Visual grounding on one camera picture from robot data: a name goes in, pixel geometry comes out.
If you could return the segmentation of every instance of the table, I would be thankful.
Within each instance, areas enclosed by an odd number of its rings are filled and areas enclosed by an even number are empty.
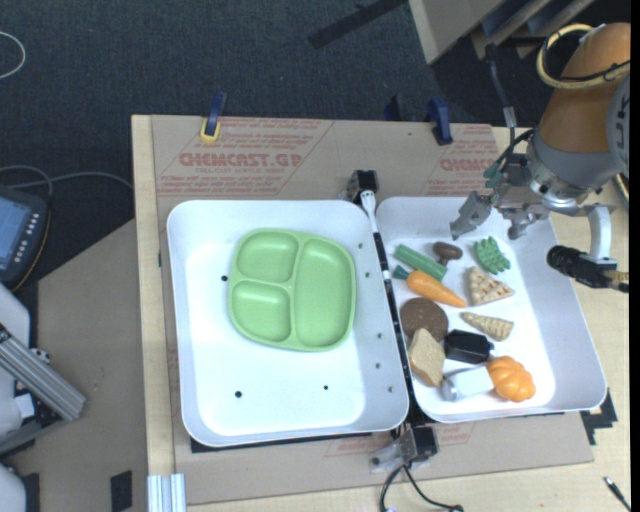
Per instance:
[[[394,123],[388,130],[397,129]],[[494,130],[499,146],[507,131]],[[150,475],[175,472],[167,353],[162,303],[162,278],[158,267],[159,230],[154,174],[152,117],[132,118],[140,310],[145,387],[145,414]],[[415,144],[420,144],[416,137]],[[612,186],[597,197],[602,203],[621,204]],[[589,227],[553,215],[558,239],[570,247],[588,247]],[[612,216],[611,256],[628,269],[628,212]],[[581,306],[592,333],[616,407],[614,428],[599,430],[590,464],[485,474],[423,482],[427,495],[438,501],[462,503],[465,510],[615,510],[621,507],[602,481],[610,476],[630,498],[630,398],[629,398],[629,300],[612,290],[591,290],[577,285]],[[189,507],[194,511],[374,510],[379,487],[305,493]],[[424,502],[407,483],[394,485],[387,504],[398,510],[425,510]]]

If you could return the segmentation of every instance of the orange toy vegetable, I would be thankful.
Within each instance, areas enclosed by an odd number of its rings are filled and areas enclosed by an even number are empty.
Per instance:
[[[513,402],[522,402],[536,393],[533,377],[524,366],[509,356],[494,359],[487,366],[496,393]]]
[[[467,307],[464,299],[458,297],[435,277],[430,276],[422,270],[414,270],[409,274],[407,277],[407,286],[418,295],[422,295],[427,299],[459,308]]]

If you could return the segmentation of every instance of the wire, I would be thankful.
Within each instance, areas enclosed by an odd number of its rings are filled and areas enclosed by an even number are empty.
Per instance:
[[[42,176],[44,181],[38,182],[39,185],[46,184],[49,189],[49,199],[53,196],[53,179],[49,177],[49,175],[41,169],[37,167],[33,167],[31,165],[7,165],[5,167],[0,167],[0,172],[9,172],[9,171],[18,171],[18,170],[27,170],[39,174]],[[12,185],[11,188],[22,188],[25,185]]]
[[[2,80],[3,78],[9,78],[11,75],[15,75],[18,71],[20,71],[20,68],[24,66],[24,63],[27,60],[27,51],[24,49],[24,45],[20,42],[20,40],[17,37],[2,31],[0,31],[0,36],[7,37],[11,41],[16,43],[20,48],[20,52],[22,53],[22,58],[20,59],[19,64],[15,68],[9,70],[7,73],[0,75],[0,80]]]
[[[494,172],[502,172],[506,166],[507,158],[513,153],[514,148],[522,141],[528,140],[533,135],[534,131],[535,130],[533,128],[530,128],[513,139],[507,149],[505,149],[502,154],[496,158],[496,161],[491,165],[490,169]]]
[[[502,104],[504,120],[507,127],[509,128],[510,144],[507,149],[508,149],[508,156],[510,156],[514,147],[513,141],[516,136],[516,126],[517,126],[516,115],[515,115],[513,106],[511,105],[511,102],[507,97],[507,93],[505,92],[504,87],[500,82],[500,77],[498,76],[498,62],[497,62],[495,44],[493,43],[488,44],[485,48],[485,52],[487,54],[487,63],[489,64],[489,71],[491,72],[491,81],[493,83],[494,89],[496,90],[496,93],[498,94],[500,103]]]
[[[409,478],[409,482],[411,482],[411,485],[413,485],[413,488],[416,490],[416,492],[427,503],[434,505],[436,507],[445,509],[448,512],[464,512],[464,508],[462,507],[462,505],[446,505],[444,503],[439,503],[437,501],[430,499],[426,494],[424,494],[424,492],[422,492],[420,487],[418,487],[418,484],[416,483],[413,476],[411,475],[411,472],[409,471],[409,466],[406,464],[403,466],[400,466],[399,468],[394,469],[391,473],[389,473],[389,476],[387,476],[387,479],[382,485],[382,489],[380,490],[380,499],[378,502],[378,508],[380,512],[387,512],[388,509],[384,503],[384,499],[387,495],[387,491],[389,490],[389,487],[391,486],[395,478],[398,476],[398,473],[400,473],[400,471],[402,470],[404,470],[404,472],[406,473],[407,477]]]
[[[86,171],[86,172],[76,172],[76,173],[72,173],[72,174],[65,174],[62,176],[56,176],[54,178],[50,177],[47,173],[45,173],[44,171],[42,171],[41,169],[38,169],[37,167],[33,167],[31,165],[8,165],[6,167],[0,167],[0,172],[8,172],[8,171],[15,171],[15,170],[28,170],[31,172],[35,172],[36,174],[39,174],[43,179],[41,181],[31,181],[28,183],[20,183],[17,185],[11,185],[11,188],[16,188],[16,189],[21,189],[21,188],[30,188],[30,187],[37,187],[40,185],[47,185],[49,192],[48,192],[48,196],[49,199],[51,199],[51,197],[53,196],[53,183],[54,182],[58,182],[58,181],[64,181],[64,180],[70,180],[70,179],[74,179],[74,178],[84,178],[84,177],[100,177],[100,178],[108,178],[114,181],[117,181],[118,183],[126,186],[127,188],[133,190],[133,185],[131,183],[129,183],[127,180],[121,178],[120,176],[116,176],[114,174],[109,174],[106,172],[93,172],[93,171]]]
[[[55,178],[49,178],[49,180],[57,182],[57,181],[70,180],[72,178],[84,178],[84,177],[109,178],[133,190],[133,185],[129,183],[127,180],[121,178],[120,176],[116,176],[115,174],[109,174],[108,172],[99,172],[99,171],[75,172],[73,174],[65,174],[63,176],[56,176]],[[32,181],[30,183],[22,183],[20,185],[15,185],[14,188],[35,187],[38,185],[44,185],[45,183],[47,183],[47,181]]]
[[[536,69],[538,70],[538,75],[540,75],[540,79],[554,87],[556,89],[586,89],[588,87],[593,87],[595,85],[600,85],[607,82],[612,82],[616,78],[625,73],[628,73],[631,69],[631,60],[626,60],[620,64],[612,64],[608,69],[603,71],[599,71],[597,73],[592,73],[590,75],[585,76],[563,76],[563,77],[554,77],[547,70],[547,55],[549,50],[564,36],[567,34],[571,34],[574,32],[588,33],[593,30],[593,27],[590,25],[584,25],[581,23],[574,23],[572,25],[567,25],[566,27],[561,28],[550,34],[545,43],[540,48],[538,52],[538,57],[536,59]]]

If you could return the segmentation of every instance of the blue clamp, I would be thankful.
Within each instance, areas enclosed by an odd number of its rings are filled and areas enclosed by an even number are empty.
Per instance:
[[[226,92],[220,91],[213,97],[209,117],[202,122],[202,128],[200,129],[200,140],[202,140],[202,142],[211,144],[218,139],[218,135],[220,135],[219,118],[224,111],[226,103]]]
[[[427,117],[425,121],[435,121],[436,126],[433,127],[433,135],[438,144],[444,146],[451,144],[451,130],[449,128],[449,107],[437,96],[434,96],[427,103]]]

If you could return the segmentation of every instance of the toy cookie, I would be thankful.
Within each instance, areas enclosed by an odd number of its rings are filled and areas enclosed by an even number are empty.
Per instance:
[[[416,297],[409,299],[400,308],[402,330],[410,338],[420,329],[427,329],[436,341],[447,335],[449,319],[444,310],[431,299]]]

